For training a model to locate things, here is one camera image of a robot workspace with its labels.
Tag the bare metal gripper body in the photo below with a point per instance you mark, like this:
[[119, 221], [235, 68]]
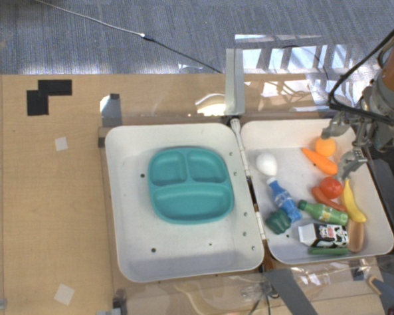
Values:
[[379, 125]]

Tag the white plastic tray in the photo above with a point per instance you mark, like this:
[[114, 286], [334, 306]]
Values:
[[292, 134], [138, 223]]

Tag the white egg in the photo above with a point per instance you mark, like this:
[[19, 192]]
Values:
[[266, 164]]

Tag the orange fruit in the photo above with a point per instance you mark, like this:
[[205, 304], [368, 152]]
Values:
[[326, 147]]

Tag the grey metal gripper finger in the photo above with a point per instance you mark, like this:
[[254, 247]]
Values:
[[335, 126], [348, 162]]

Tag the white cow print carton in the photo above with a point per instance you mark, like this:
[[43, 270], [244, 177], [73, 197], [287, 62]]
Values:
[[325, 235]]

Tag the teal divided plate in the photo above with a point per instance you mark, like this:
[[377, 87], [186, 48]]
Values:
[[191, 200]]

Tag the orange carrot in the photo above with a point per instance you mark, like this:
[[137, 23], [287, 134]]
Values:
[[322, 164]]

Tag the red tomato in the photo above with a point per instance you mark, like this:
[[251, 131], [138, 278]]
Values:
[[331, 187]]

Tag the brown hot dog bun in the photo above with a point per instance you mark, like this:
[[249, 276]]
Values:
[[356, 237]]

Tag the green bell pepper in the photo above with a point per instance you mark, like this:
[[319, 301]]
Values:
[[278, 222]]

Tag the green bottle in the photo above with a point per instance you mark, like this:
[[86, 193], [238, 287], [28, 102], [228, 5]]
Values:
[[325, 212]]

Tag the thin white and black rod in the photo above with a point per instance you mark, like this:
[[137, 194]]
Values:
[[242, 154]]

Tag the blue bottle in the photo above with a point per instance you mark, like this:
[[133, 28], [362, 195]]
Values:
[[283, 199]]

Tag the yellow banana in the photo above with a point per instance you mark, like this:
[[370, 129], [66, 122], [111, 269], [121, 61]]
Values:
[[350, 200]]

